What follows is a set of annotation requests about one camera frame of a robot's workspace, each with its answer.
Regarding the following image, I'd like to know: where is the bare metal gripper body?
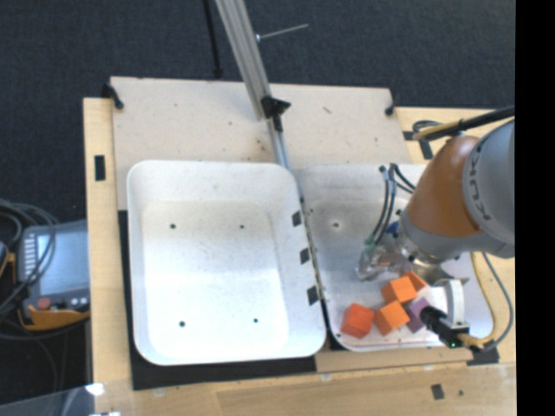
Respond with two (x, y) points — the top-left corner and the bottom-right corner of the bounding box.
(377, 239), (453, 283)

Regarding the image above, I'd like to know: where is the orange cube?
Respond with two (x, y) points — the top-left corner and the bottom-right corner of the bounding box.
(340, 302), (375, 339)
(374, 300), (411, 337)
(380, 275), (420, 305)
(406, 270), (428, 294)

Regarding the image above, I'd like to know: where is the white plastic tray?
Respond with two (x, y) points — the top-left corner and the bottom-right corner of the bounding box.
(126, 159), (328, 367)
(297, 162), (496, 354)

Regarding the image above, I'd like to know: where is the purple cube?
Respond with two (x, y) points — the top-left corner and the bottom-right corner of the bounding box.
(402, 296), (433, 335)

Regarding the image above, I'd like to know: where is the pale wood board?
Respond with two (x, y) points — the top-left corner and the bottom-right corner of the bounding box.
(108, 75), (474, 374)

